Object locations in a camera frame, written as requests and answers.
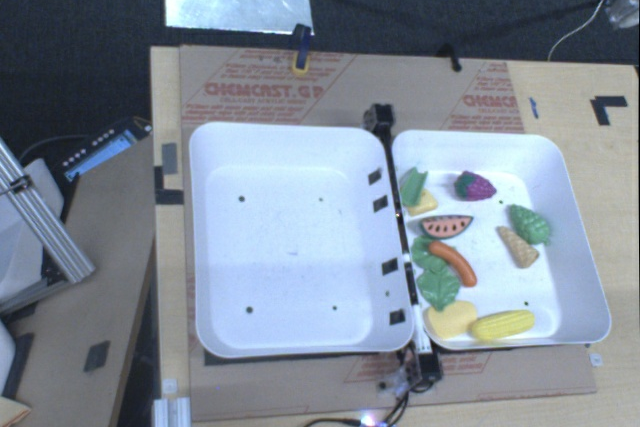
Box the white plastic tray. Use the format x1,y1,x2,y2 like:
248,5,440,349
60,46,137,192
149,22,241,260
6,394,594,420
391,129,613,350
188,121,416,359

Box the thin black and white rod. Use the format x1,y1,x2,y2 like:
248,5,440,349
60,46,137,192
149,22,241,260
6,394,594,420
380,127,430,357

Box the green and yellow toy vegetable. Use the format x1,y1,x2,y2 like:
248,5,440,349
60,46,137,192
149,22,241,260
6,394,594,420
399,167,439,217

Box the brown cardboard board red print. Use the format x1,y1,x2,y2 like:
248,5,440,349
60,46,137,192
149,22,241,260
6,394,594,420
177,44,599,423

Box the green lettuce leaf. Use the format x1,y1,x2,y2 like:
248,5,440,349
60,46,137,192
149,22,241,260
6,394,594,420
410,234,453,274

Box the watermelon slice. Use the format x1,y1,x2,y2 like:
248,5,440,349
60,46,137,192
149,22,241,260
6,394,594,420
418,214,475,240

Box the purple grapes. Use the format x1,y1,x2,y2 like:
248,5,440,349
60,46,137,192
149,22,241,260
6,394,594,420
453,170,498,202

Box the orange sausage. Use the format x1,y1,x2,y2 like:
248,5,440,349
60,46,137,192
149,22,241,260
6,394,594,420
428,240,478,288

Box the tan waffle cone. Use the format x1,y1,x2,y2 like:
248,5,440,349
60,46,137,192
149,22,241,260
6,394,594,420
496,225,540,269

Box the green broccoli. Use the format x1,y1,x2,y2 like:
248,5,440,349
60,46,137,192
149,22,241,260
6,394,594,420
508,203,552,246

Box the yellow corn cob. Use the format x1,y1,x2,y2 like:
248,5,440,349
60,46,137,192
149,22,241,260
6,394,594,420
469,309,536,342

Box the black block with thin wires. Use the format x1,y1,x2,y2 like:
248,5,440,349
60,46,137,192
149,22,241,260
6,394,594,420
397,347,445,393
363,103,394,134

